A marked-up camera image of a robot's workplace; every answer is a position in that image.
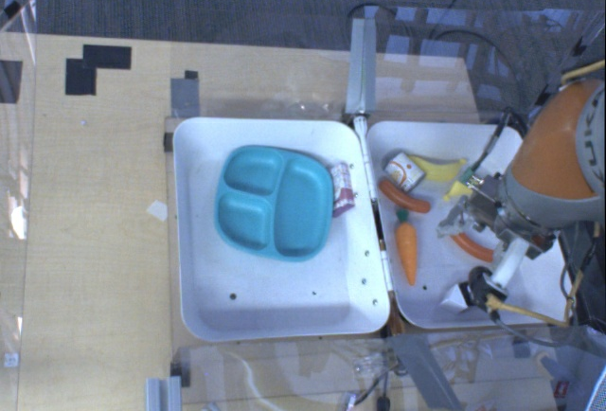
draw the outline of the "blue plate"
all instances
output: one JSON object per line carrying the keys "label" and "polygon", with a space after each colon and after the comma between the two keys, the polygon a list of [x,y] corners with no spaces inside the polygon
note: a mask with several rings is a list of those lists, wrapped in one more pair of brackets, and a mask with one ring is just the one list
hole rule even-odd
{"label": "blue plate", "polygon": [[309,259],[326,243],[332,198],[332,179],[317,160],[272,147],[241,147],[223,166],[215,225],[243,251]]}

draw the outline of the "white tray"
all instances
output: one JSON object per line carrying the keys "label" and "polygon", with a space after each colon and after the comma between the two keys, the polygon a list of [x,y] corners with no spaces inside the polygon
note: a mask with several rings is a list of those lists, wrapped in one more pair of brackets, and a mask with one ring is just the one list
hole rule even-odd
{"label": "white tray", "polygon": [[[391,121],[377,123],[368,132],[375,176],[377,179],[385,176],[383,168],[386,162],[398,151],[443,160],[463,157],[472,163],[483,151],[493,131],[494,127],[489,125]],[[494,174],[497,171],[503,173],[521,141],[514,130],[506,128],[482,164],[480,174]],[[443,296],[453,285],[465,281],[473,267],[486,264],[463,252],[450,238],[437,237],[438,223],[456,203],[456,200],[450,203],[442,200],[442,195],[449,187],[450,183],[425,181],[411,194],[432,203],[428,214],[411,213],[409,218],[409,222],[417,229],[419,239],[415,286],[410,286],[406,281],[396,249],[396,207],[379,194],[381,221],[398,305],[408,321],[425,329],[491,325],[486,314],[478,309],[455,314],[439,307]],[[497,243],[489,229],[481,234],[473,231],[469,235],[487,247],[494,247]],[[508,285],[508,303],[562,319],[565,306],[559,286],[562,267],[563,257],[557,242],[547,253],[536,259],[526,258]],[[502,312],[501,317],[509,324],[537,323],[532,318],[516,313]]]}
{"label": "white tray", "polygon": [[[192,118],[174,134],[182,315],[207,341],[373,332],[389,300],[360,145],[331,121]],[[225,243],[214,198],[229,153],[245,145],[305,152],[351,164],[356,206],[333,219],[314,258],[267,259]]]}

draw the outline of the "white can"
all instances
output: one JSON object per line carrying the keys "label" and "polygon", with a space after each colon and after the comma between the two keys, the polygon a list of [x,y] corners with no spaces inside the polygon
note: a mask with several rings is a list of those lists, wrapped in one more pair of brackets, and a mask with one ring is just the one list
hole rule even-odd
{"label": "white can", "polygon": [[385,171],[389,174],[394,184],[404,192],[412,190],[425,176],[425,172],[408,158],[404,152],[400,152],[392,158],[387,163]]}

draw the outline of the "robotic arm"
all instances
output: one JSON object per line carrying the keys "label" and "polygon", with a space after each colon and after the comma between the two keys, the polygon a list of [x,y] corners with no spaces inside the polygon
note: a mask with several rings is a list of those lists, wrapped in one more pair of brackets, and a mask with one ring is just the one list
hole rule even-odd
{"label": "robotic arm", "polygon": [[524,257],[547,251],[556,232],[571,223],[604,225],[604,83],[582,80],[564,87],[537,117],[505,174],[468,183],[463,197],[439,224],[440,236],[488,227],[500,240],[501,259],[476,267],[442,306],[460,312],[507,298],[507,285]]}

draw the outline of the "orange sausage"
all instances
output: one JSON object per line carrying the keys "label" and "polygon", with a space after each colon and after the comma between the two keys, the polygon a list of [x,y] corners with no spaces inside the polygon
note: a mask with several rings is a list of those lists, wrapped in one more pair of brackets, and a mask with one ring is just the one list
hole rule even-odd
{"label": "orange sausage", "polygon": [[417,230],[410,223],[401,223],[396,229],[396,245],[410,285],[417,282]]}
{"label": "orange sausage", "polygon": [[467,234],[459,233],[451,236],[451,238],[459,245],[459,247],[463,251],[465,251],[469,255],[481,259],[486,263],[492,263],[494,251],[490,250],[485,246],[482,246],[482,244],[478,244],[477,242],[472,241]]}
{"label": "orange sausage", "polygon": [[379,183],[379,189],[383,194],[385,194],[385,197],[396,206],[400,206],[414,212],[422,212],[423,214],[429,212],[429,209],[431,209],[431,205],[427,201],[410,197],[408,194],[402,192],[396,186],[394,186],[389,179],[382,179]]}

